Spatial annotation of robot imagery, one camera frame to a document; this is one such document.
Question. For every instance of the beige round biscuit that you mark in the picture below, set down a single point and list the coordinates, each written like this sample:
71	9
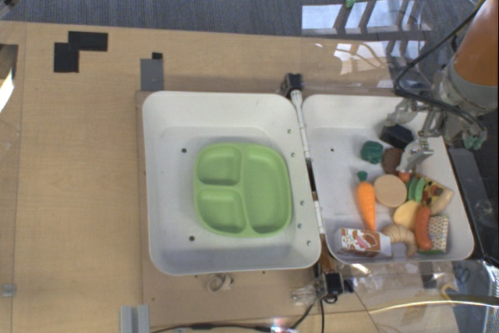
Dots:
390	190

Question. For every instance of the beige croissant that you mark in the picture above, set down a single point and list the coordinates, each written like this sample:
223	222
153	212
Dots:
401	234

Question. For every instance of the green broccoli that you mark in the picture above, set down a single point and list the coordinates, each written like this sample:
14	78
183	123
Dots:
371	152

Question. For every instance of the pizza slice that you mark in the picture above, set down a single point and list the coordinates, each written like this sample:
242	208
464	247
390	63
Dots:
438	197

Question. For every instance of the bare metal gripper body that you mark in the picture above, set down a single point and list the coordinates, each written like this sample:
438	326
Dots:
454	125

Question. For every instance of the orange carrot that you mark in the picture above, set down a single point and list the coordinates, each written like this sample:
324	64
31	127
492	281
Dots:
366	204

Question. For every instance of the yellow lemon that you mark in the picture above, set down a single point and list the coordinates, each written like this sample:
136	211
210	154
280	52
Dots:
405	214

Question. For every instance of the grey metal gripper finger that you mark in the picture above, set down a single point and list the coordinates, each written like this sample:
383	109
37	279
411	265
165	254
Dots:
424	154
410	158

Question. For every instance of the brown doughnut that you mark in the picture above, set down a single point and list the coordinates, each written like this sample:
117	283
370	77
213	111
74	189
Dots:
391	160

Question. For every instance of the thin black and white rod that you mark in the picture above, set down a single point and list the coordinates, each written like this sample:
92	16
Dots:
301	117

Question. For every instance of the white plastic tray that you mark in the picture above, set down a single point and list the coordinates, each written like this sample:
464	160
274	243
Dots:
339	183
171	187

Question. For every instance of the brown and white carton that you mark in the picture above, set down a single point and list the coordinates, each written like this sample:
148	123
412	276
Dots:
362	243

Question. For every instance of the black cylinder on white bracket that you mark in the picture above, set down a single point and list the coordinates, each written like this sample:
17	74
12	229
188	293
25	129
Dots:
396	135

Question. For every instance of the orange sausage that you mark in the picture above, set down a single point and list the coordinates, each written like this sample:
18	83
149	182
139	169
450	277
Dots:
422	228

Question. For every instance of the patterned white packet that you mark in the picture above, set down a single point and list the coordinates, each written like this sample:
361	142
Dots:
438	233

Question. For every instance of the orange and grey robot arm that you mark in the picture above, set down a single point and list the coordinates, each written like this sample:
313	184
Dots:
473	50

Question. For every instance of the green pea pod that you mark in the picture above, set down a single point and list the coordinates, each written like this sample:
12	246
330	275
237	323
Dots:
415	189

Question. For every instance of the small red tomato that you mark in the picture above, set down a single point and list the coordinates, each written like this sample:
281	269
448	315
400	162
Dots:
404	176

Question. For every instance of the green divided plate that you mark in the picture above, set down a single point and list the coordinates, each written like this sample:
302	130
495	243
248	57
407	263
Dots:
265	191

